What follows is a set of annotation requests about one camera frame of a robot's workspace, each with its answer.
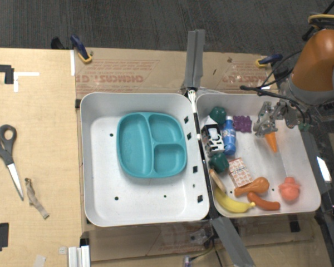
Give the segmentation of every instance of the white plastic tub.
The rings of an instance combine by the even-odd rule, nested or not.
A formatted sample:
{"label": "white plastic tub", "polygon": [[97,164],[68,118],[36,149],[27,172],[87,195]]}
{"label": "white plastic tub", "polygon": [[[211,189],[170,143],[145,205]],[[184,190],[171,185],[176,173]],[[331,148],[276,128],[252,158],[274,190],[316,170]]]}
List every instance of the white plastic tub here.
{"label": "white plastic tub", "polygon": [[[169,114],[181,124],[187,150],[181,173],[149,179],[122,170],[116,149],[117,125],[126,114],[143,111]],[[91,93],[81,101],[81,123],[85,213],[94,225],[197,221],[208,214],[207,187],[187,98],[178,94]]]}
{"label": "white plastic tub", "polygon": [[[257,121],[258,112],[264,101],[271,101],[275,105],[278,100],[257,95],[213,93],[201,95],[197,99],[200,127],[204,126],[206,117],[215,106],[224,107],[229,116],[250,116],[254,124]],[[276,132],[278,152],[274,153],[266,140],[256,137],[254,132],[237,132],[237,152],[234,157],[228,159],[241,157],[254,179],[260,176],[267,178],[270,187],[268,192],[262,195],[262,198],[268,201],[279,201],[281,209],[278,211],[265,211],[254,207],[245,213],[234,214],[225,210],[214,199],[215,207],[222,215],[226,217],[265,216],[312,212],[319,208],[321,204],[320,193],[298,127],[290,129],[284,121],[276,121],[276,126],[278,128],[278,132]],[[238,201],[248,202],[246,195],[236,198],[233,193],[230,193],[233,192],[235,186],[226,172],[219,176],[228,190],[229,197]],[[278,189],[278,185],[284,181],[285,177],[294,177],[301,184],[300,196],[292,204],[281,198]]]}

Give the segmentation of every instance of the teal plate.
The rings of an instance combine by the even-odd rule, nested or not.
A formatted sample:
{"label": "teal plate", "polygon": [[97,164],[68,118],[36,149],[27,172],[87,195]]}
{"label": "teal plate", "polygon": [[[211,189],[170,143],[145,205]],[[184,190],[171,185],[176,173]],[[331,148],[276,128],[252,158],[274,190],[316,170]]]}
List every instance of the teal plate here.
{"label": "teal plate", "polygon": [[163,113],[125,115],[117,126],[117,156],[122,169],[131,176],[174,176],[183,171],[187,161],[182,127]]}

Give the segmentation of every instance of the toy banana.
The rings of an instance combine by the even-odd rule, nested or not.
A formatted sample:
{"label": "toy banana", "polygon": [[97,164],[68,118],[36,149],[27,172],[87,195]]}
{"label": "toy banana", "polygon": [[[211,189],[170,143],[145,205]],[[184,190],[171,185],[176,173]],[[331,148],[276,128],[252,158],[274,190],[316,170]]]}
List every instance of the toy banana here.
{"label": "toy banana", "polygon": [[254,202],[235,201],[234,199],[223,193],[219,187],[215,188],[214,196],[219,205],[230,212],[246,212],[248,209],[255,207]]}

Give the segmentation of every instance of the sausage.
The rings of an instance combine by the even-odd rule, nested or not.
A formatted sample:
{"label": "sausage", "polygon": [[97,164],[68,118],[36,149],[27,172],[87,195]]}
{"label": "sausage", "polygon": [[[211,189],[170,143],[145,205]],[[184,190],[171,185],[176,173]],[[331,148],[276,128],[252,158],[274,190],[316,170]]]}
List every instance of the sausage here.
{"label": "sausage", "polygon": [[281,204],[279,202],[270,202],[270,201],[263,200],[254,192],[249,192],[247,194],[247,199],[250,202],[255,202],[255,204],[258,207],[264,210],[277,211],[281,208]]}

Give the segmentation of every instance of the gray carpet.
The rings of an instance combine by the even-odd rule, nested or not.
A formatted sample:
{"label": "gray carpet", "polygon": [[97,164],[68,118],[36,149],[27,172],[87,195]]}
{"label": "gray carpet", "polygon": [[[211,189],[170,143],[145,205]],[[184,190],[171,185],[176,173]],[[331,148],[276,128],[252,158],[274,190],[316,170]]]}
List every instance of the gray carpet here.
{"label": "gray carpet", "polygon": [[287,55],[302,48],[310,12],[333,0],[0,0],[0,47],[71,46],[185,51],[205,29],[205,51]]}

